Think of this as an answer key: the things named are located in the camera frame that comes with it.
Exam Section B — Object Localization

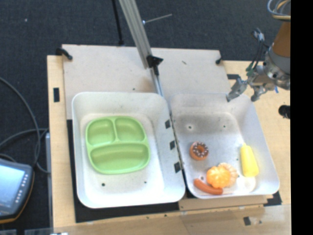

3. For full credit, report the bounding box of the white plastic tray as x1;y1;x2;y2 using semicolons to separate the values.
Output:
71;91;186;209
169;93;281;200

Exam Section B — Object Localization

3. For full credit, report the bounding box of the thin black and white rod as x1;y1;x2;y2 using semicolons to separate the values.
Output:
150;66;186;178

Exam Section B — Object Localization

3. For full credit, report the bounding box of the orange-red toy sausage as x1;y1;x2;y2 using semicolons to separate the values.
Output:
193;178;224;196

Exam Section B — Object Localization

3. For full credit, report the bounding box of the orange toy mandarin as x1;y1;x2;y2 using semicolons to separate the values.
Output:
205;165;231;189

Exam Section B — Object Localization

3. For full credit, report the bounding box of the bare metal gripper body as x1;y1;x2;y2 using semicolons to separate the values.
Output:
246;62;291;90

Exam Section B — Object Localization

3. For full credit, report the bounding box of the pale flat board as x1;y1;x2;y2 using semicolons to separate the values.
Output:
61;44;274;212

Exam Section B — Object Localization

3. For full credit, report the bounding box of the black block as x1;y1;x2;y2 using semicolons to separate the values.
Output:
146;54;164;70

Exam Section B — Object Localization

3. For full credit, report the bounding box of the pale orange mandarin half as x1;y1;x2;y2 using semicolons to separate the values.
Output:
217;162;239;188

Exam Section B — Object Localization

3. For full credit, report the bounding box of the yellow squeeze bottle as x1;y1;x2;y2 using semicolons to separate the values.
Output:
240;142;260;178

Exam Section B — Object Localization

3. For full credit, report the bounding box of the green divided plate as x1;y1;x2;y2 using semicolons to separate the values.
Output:
85;115;151;175

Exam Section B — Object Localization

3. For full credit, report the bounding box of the brown sprinkled doughnut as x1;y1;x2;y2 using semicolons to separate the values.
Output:
189;141;210;162

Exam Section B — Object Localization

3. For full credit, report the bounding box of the white round object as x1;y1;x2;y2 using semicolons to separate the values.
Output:
235;176;257;193

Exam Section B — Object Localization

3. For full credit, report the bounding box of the black cylinder on white bracket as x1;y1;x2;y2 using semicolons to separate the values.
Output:
278;104;291;119

